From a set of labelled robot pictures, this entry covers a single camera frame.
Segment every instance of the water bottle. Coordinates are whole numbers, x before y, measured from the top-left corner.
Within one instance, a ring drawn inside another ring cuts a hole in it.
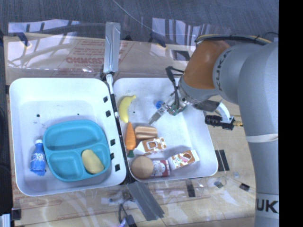
[[[43,141],[36,140],[35,147],[36,148],[31,156],[30,170],[39,176],[44,176],[46,157],[43,150]]]

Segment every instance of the bottle cap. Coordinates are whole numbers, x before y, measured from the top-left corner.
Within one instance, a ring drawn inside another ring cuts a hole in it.
[[[38,143],[43,144],[43,141],[42,140],[36,140],[35,144],[38,144]]]

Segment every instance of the blue tray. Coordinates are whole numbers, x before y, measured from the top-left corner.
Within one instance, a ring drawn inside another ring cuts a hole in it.
[[[110,165],[110,152],[103,130],[90,120],[62,122],[49,127],[43,136],[48,166],[53,175],[66,182],[98,176]],[[91,149],[101,160],[104,170],[97,174],[86,171],[82,152]]]

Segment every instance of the orange carrot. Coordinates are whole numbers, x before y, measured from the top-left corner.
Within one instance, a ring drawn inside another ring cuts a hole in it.
[[[133,150],[136,148],[136,136],[134,134],[133,126],[128,122],[125,136],[125,146],[127,150]]]

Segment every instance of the dark gray carpet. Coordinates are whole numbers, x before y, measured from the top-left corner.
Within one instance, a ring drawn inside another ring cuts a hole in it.
[[[4,35],[9,34],[9,22],[55,18],[88,23],[118,22],[121,38],[130,36],[135,41],[150,39],[153,18],[180,20],[196,26],[218,26],[232,34],[260,35],[272,40],[275,34],[268,32],[279,31],[279,0],[0,0],[0,29]],[[86,33],[102,36],[98,27],[90,28]],[[4,111],[0,132],[1,215],[11,209],[12,195],[7,172],[9,146],[2,47],[0,51],[0,107]]]

